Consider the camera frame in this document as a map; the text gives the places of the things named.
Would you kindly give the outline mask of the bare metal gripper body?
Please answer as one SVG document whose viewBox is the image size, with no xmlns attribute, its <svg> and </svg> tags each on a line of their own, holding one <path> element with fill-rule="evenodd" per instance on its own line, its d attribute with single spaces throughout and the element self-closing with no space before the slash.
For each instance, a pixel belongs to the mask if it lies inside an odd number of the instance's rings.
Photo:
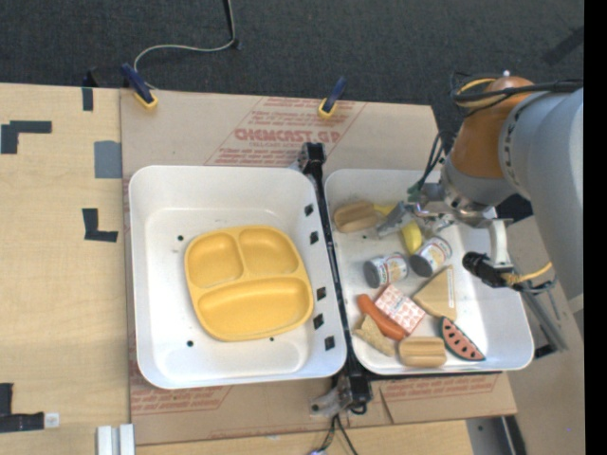
<svg viewBox="0 0 607 455">
<path fill-rule="evenodd" d="M 497 218 L 494 207 L 476 203 L 442 182 L 413 187 L 413 203 L 419 217 L 449 219 L 473 228 Z"/>
</svg>

